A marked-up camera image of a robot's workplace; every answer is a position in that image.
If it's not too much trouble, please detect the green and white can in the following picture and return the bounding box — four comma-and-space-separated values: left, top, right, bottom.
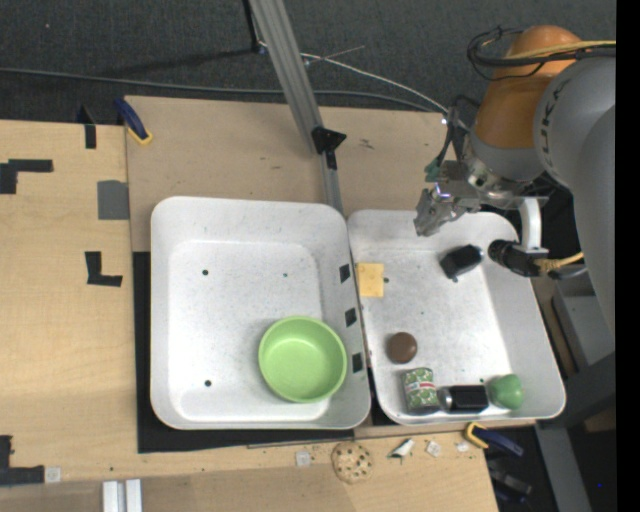
400, 367, 441, 416

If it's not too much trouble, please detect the brown round biscuit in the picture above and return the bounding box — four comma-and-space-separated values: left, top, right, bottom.
385, 331, 419, 365

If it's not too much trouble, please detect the green bowl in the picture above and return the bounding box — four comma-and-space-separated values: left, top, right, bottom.
257, 315, 349, 404

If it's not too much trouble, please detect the white plastic tray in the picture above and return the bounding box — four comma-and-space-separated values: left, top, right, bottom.
346, 208, 567, 427
149, 195, 373, 431

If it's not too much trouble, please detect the beige chocolate chip cookie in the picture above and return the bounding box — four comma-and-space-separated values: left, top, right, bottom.
330, 440, 375, 485

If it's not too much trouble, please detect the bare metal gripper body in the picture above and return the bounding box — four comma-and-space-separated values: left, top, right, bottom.
432, 160, 524, 212

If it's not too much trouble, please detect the yellow cheese slice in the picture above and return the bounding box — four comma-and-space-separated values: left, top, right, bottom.
355, 262, 386, 299

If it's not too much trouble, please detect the green pear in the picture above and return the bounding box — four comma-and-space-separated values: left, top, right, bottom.
487, 373, 526, 411

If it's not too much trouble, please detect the black block-shaped object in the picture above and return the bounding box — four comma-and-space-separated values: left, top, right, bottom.
439, 243, 485, 283

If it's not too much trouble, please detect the black cylinder on white bracket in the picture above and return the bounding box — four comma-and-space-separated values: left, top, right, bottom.
487, 196, 551, 278

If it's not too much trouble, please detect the brown cardboard board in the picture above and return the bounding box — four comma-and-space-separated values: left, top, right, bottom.
123, 94, 539, 482

